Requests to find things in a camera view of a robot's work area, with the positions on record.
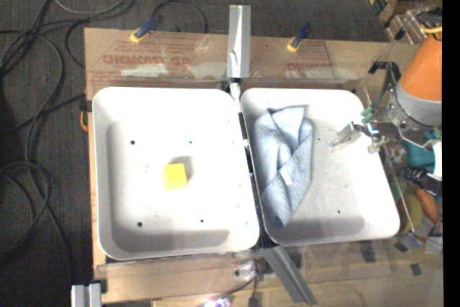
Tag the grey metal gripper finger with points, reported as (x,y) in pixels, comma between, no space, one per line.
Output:
(345,136)
(374,146)

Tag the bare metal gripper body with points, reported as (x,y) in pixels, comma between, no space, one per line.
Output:
(388,129)

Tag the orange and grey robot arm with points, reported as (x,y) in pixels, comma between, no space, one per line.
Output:
(422,68)

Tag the teal packet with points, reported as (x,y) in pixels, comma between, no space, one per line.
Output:
(417,156)

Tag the white plastic tray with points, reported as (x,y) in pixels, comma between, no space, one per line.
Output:
(151,205)
(341,187)

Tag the light blue cloth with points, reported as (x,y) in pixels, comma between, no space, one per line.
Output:
(284,161)

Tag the green pear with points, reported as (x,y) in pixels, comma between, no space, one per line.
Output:
(413,210)

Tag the orange carrot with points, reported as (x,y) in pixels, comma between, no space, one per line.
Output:
(427,205)

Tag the brown cardboard board red print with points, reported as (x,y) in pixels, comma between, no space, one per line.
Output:
(215,57)

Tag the yellow cube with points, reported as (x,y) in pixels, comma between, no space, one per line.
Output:
(174,177)

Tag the black cylinder on white bracket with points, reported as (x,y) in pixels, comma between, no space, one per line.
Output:
(420,179)

